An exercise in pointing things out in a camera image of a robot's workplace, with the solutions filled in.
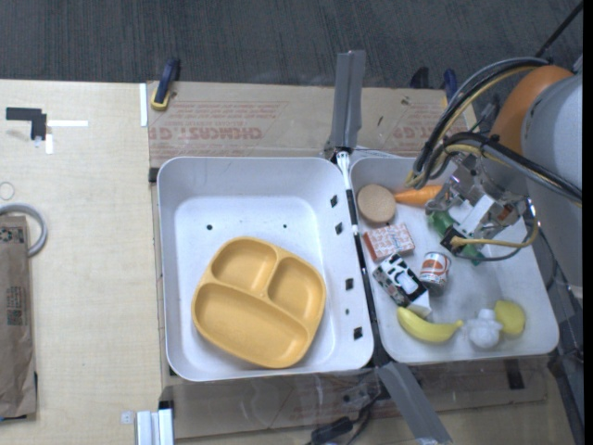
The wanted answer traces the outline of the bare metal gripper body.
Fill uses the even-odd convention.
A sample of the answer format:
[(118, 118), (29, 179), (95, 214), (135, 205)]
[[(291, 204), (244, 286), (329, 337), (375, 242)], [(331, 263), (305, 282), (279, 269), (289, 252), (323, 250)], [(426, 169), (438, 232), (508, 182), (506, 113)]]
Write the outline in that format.
[(483, 187), (482, 171), (475, 155), (455, 155), (455, 168), (445, 183), (447, 205), (460, 205), (467, 201), (476, 205), (486, 194)]

